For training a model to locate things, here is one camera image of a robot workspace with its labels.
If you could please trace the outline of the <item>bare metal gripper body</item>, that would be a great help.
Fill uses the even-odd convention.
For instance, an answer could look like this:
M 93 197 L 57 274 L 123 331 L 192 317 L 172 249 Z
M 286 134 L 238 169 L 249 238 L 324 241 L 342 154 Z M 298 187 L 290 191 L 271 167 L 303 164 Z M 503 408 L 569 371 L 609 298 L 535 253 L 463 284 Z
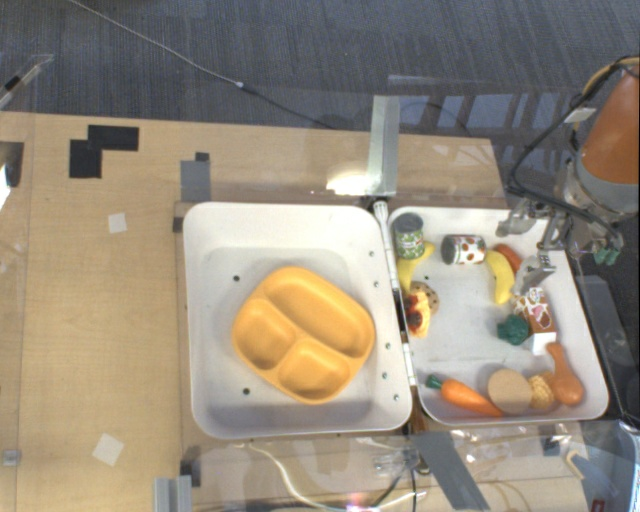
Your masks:
M 617 229 L 617 213 L 595 200 L 579 181 L 574 168 L 560 171 L 553 189 L 556 206 L 548 206 L 549 220 L 540 251 L 567 254 L 619 254 L 624 239 Z

